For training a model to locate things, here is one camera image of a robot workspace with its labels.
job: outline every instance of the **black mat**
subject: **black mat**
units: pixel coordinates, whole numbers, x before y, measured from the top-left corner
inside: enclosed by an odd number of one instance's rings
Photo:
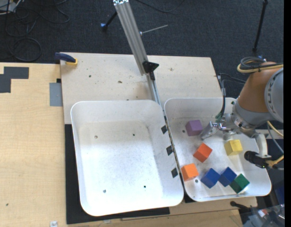
[[[131,218],[144,216],[157,216],[170,214],[169,208],[158,208],[140,210],[113,215],[95,217],[87,214],[79,199],[79,188],[77,178],[77,166],[75,158],[75,147],[73,140],[72,125],[65,125],[65,147],[66,147],[66,215],[67,224],[85,223],[113,218]]]

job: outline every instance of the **metal rod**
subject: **metal rod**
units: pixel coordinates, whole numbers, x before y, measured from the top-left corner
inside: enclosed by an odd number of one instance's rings
[[[109,21],[106,24],[102,24],[102,28],[103,30],[107,30],[109,24],[113,21],[113,19],[116,17],[117,12],[115,12],[112,17],[109,19]]]
[[[145,32],[141,32],[141,31],[140,31],[140,35],[143,35],[144,33],[151,32],[151,31],[154,31],[154,30],[156,30],[156,29],[164,28],[164,27],[167,27],[167,26],[168,26],[168,25],[160,26],[160,27],[157,27],[157,28],[153,28],[153,29],[147,30],[147,31],[145,31]]]
[[[257,37],[256,37],[255,45],[253,47],[253,51],[256,51],[257,50],[257,45],[258,45],[259,36],[260,36],[260,33],[261,33],[263,18],[264,18],[265,9],[266,9],[267,4],[268,4],[268,0],[264,0],[263,1],[262,12],[261,12],[261,18],[260,18],[260,22],[259,22],[259,28],[258,28],[258,32],[257,32]]]
[[[155,80],[152,80],[150,78],[149,73],[146,73],[143,67],[143,62],[148,61],[148,58],[130,3],[128,0],[113,0],[113,3],[117,11],[118,17],[120,19],[121,25],[123,27],[123,30],[125,31],[130,48],[135,57],[140,74],[141,75],[146,74],[146,78],[152,93],[153,100],[161,106]]]

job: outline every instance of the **blue cube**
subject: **blue cube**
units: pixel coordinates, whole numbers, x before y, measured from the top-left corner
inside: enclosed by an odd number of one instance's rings
[[[220,175],[214,169],[210,168],[207,173],[200,179],[208,188],[212,188],[219,180]]]
[[[220,174],[219,182],[224,186],[228,186],[232,183],[232,181],[235,180],[237,174],[234,173],[233,170],[231,170],[229,167],[227,167],[225,170],[223,170]]]

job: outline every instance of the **tripod leg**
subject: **tripod leg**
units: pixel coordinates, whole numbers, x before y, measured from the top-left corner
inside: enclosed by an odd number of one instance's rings
[[[263,23],[263,18],[264,18],[264,13],[265,13],[265,9],[266,9],[267,4],[268,4],[268,0],[264,0],[263,1],[262,12],[261,12],[261,18],[260,18],[260,22],[259,22],[259,28],[258,28],[257,37],[256,37],[256,41],[255,41],[255,45],[254,45],[253,51],[257,50],[258,40],[259,40],[261,27],[262,27],[262,23]]]
[[[116,17],[117,12],[115,12],[112,17],[109,19],[109,21],[106,24],[101,23],[101,27],[103,28],[103,31],[106,31],[108,29],[109,24],[113,21],[113,19]]]

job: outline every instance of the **black clamp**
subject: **black clamp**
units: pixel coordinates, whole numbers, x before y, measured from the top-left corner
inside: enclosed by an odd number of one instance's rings
[[[142,63],[144,66],[145,72],[150,74],[150,78],[155,80],[154,70],[159,66],[159,64],[149,61],[144,61]]]

